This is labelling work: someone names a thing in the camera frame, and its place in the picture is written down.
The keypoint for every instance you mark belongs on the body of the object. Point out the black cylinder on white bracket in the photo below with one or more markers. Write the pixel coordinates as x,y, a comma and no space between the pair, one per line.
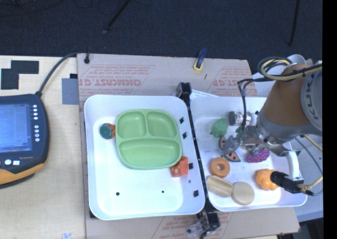
285,181

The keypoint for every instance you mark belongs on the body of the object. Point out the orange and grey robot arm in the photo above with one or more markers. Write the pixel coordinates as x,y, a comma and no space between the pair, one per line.
285,106

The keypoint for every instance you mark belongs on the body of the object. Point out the green toy broccoli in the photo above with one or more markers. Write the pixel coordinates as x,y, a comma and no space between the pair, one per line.
219,127

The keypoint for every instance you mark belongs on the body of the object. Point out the orange cube with star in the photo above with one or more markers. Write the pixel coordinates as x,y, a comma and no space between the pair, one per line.
180,168

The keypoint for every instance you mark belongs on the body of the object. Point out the thin black and white rod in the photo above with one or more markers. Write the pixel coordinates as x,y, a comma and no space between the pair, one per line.
196,143

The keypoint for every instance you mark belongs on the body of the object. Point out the green divided plate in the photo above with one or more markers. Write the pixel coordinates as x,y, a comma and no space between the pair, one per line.
148,148

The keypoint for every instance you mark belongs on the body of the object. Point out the orange toy pumpkin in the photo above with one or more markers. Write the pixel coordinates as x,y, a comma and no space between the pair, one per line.
263,178

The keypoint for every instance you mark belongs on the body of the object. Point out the purple toy grapes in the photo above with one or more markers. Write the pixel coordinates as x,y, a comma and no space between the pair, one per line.
259,155

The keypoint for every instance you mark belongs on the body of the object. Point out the white plastic tray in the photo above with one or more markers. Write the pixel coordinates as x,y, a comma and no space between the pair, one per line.
137,193
208,111

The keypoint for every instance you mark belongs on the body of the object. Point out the orange toy doughnut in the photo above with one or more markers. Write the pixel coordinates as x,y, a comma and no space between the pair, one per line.
213,167

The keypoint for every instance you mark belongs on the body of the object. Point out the brown cardboard board, red print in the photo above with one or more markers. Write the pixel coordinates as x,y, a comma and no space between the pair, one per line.
158,80

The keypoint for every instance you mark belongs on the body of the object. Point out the red toy watermelon slice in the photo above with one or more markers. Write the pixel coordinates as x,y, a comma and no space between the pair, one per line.
232,156

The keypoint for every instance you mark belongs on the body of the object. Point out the small bottle with white label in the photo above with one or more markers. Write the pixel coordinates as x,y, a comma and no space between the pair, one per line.
237,118

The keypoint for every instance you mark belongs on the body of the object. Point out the red and green toy strawberry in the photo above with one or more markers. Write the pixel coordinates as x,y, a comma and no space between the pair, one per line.
107,130

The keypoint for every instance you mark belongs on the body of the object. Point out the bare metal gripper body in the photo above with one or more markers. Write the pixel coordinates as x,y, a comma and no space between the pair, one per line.
254,138

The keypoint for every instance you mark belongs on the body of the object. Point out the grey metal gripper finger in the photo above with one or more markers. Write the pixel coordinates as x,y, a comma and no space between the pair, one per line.
230,145
255,149

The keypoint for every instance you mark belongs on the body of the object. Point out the white paper sheet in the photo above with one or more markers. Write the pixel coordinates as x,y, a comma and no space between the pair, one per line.
204,93

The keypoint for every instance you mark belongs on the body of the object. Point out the tan round toy biscuit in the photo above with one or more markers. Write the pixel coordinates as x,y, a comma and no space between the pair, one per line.
242,193

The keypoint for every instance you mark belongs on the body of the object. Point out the tan toy bread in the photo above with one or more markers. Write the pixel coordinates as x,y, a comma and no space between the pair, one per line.
219,185

